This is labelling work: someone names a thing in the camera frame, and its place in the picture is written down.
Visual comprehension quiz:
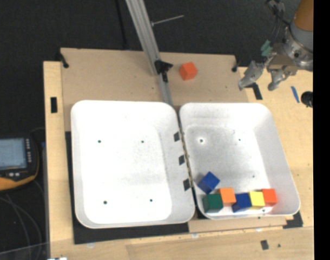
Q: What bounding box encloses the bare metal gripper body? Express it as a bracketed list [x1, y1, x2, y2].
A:
[267, 35, 314, 74]

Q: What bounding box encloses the orange cube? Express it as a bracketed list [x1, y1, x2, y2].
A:
[179, 61, 199, 81]
[261, 188, 279, 207]
[219, 187, 237, 206]

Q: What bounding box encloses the white plastic tray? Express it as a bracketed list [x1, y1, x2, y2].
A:
[70, 99, 196, 230]
[178, 102, 301, 221]

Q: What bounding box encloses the blue cube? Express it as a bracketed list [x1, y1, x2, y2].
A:
[197, 171, 221, 195]
[231, 192, 253, 213]

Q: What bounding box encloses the yellow cube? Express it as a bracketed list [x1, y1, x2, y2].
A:
[249, 190, 266, 209]

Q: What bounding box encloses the green cube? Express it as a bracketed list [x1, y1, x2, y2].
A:
[202, 193, 224, 214]

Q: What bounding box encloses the pale wood board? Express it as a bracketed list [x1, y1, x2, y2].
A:
[59, 47, 288, 233]

